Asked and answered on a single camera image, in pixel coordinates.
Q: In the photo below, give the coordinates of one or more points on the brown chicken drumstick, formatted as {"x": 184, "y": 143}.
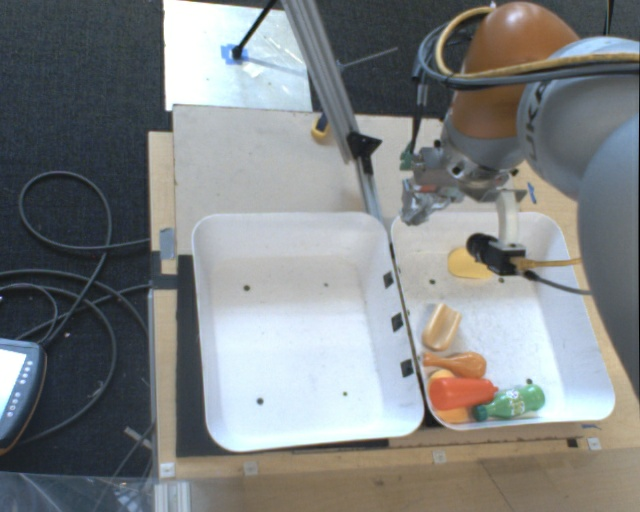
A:
{"x": 462, "y": 364}

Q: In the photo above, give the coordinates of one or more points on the tan hot dog bun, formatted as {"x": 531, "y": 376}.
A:
{"x": 440, "y": 327}

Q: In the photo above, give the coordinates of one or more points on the yellow-orange round fruit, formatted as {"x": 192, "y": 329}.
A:
{"x": 452, "y": 416}

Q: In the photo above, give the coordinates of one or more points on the pale wood board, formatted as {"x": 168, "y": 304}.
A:
{"x": 165, "y": 350}

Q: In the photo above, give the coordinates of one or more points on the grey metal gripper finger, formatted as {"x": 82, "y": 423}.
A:
{"x": 412, "y": 207}
{"x": 442, "y": 201}

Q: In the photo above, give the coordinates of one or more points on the red-orange bottle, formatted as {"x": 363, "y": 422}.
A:
{"x": 457, "y": 393}

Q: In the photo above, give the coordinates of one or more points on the green bottle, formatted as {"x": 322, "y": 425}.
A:
{"x": 515, "y": 401}

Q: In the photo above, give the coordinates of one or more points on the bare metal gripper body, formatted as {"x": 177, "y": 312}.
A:
{"x": 440, "y": 172}

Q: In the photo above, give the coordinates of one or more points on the thin black rod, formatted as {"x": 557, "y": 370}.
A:
{"x": 402, "y": 305}

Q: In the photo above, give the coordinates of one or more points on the white plastic tray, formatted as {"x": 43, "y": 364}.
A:
{"x": 300, "y": 330}
{"x": 540, "y": 340}

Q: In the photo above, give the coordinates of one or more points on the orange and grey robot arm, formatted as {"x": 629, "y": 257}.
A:
{"x": 560, "y": 125}

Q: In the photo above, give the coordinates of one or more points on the black cylinder on white bracket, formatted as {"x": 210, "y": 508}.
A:
{"x": 495, "y": 252}

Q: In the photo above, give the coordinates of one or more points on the yellow flat biscuit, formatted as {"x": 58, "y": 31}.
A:
{"x": 462, "y": 265}

